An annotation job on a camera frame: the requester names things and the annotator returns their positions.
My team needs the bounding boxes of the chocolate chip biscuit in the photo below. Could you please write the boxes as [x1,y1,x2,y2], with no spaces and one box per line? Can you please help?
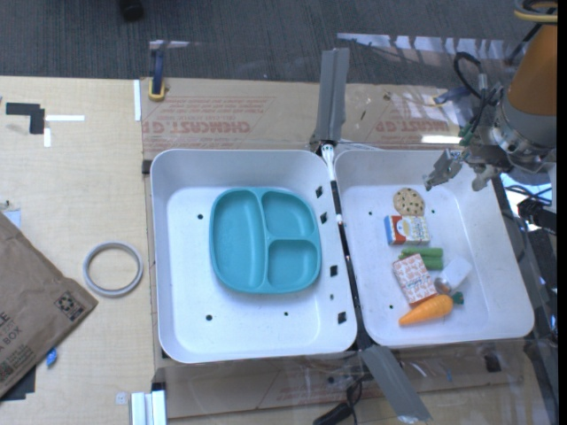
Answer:
[392,187,427,218]

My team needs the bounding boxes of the green beans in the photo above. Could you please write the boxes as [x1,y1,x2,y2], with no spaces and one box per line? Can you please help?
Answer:
[398,246,446,272]

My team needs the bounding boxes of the white tape ring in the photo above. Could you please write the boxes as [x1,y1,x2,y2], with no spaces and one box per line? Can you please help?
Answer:
[82,241,145,299]

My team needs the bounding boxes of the white plastic tray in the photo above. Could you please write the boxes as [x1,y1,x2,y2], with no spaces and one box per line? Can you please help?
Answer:
[332,148,536,351]
[149,148,359,365]

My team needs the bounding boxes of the teal divided plate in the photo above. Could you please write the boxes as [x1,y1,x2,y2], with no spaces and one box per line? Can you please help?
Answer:
[208,187,323,296]

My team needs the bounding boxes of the clear plastic bottle white cap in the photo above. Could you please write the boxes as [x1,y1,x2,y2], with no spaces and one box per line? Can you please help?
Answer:
[433,256,474,296]

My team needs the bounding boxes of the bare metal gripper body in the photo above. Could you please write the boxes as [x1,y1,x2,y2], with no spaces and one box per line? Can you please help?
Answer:
[459,122,555,173]

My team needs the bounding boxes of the orange carrot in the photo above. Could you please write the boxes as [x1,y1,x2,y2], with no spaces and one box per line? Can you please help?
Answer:
[398,291,465,328]

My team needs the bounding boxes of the brown paper envelope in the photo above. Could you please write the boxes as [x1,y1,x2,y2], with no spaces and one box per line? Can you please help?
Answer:
[0,209,100,400]

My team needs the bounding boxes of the orange patterned carton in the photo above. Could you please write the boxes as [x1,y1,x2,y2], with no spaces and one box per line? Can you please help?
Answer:
[391,253,439,307]

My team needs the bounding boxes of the brown cardboard board red print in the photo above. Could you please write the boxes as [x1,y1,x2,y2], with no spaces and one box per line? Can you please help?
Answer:
[140,76,535,421]

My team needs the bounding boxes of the black chair caster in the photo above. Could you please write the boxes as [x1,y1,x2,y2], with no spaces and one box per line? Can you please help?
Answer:
[118,0,145,22]

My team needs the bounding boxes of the white orange blue carton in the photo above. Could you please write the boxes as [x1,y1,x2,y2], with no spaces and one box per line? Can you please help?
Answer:
[383,214,432,246]

